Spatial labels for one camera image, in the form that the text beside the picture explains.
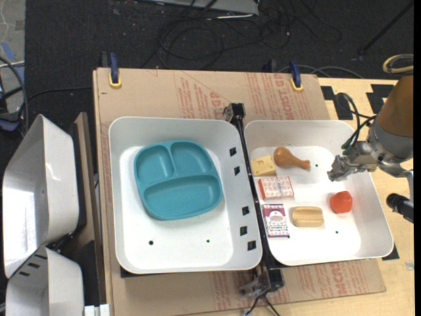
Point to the blue divided plate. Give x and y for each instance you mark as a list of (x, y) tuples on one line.
[(177, 179)]

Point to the black cylinder on white bracket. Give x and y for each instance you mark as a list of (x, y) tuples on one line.
[(399, 204)]

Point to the red orange pepper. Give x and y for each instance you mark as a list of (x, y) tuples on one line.
[(341, 202)]

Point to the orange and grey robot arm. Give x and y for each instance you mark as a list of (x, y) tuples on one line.
[(396, 117)]

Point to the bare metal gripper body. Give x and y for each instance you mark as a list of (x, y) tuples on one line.
[(360, 160)]

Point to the brown cardboard board red print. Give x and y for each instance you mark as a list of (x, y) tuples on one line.
[(184, 91)]

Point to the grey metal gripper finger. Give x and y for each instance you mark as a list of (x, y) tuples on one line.
[(339, 161), (336, 175)]

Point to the brown chicken drumstick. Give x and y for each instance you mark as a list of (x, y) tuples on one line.
[(287, 158)]

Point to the tan hot dog bun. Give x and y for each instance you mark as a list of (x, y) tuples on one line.
[(307, 216)]

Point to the purple and white carton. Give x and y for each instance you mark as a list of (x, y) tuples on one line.
[(275, 221)]

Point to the yellow cheese wedge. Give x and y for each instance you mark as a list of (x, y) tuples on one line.
[(263, 166)]

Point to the orange and white carton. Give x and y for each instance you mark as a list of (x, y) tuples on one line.
[(275, 188)]

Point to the white plastic tray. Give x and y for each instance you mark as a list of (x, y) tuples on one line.
[(184, 245), (315, 242)]

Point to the thin black and white rod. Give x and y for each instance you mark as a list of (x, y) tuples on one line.
[(253, 183)]

